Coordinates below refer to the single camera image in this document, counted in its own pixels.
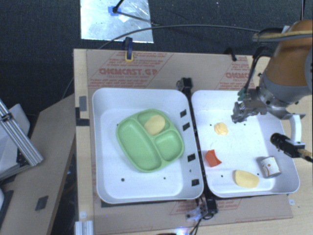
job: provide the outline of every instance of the black fabric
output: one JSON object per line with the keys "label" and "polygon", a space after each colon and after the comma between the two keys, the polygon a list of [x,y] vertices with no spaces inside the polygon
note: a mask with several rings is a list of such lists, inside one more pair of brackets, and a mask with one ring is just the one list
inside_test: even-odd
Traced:
{"label": "black fabric", "polygon": [[[148,0],[152,20],[169,24],[223,24],[254,29],[282,27],[299,20],[301,0]],[[312,19],[306,0],[305,19]],[[154,44],[134,50],[252,55],[253,32],[221,28],[162,29]],[[27,113],[58,102],[73,77],[73,49],[98,48],[102,41],[80,39],[80,0],[0,0],[0,98]],[[120,49],[113,43],[110,49]],[[68,94],[73,93],[73,84]]]}

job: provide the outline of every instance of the metal sheet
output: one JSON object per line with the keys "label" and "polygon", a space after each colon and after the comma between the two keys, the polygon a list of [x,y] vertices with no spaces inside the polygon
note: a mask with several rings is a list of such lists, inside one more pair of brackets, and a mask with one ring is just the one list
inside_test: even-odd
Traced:
{"label": "metal sheet", "polygon": [[[112,40],[124,33],[151,27],[148,0],[124,0],[120,6],[122,13],[142,18],[147,22],[110,13],[109,8],[116,6],[119,1],[81,0],[81,38]],[[130,37],[134,42],[153,43],[151,30],[132,34]]]}

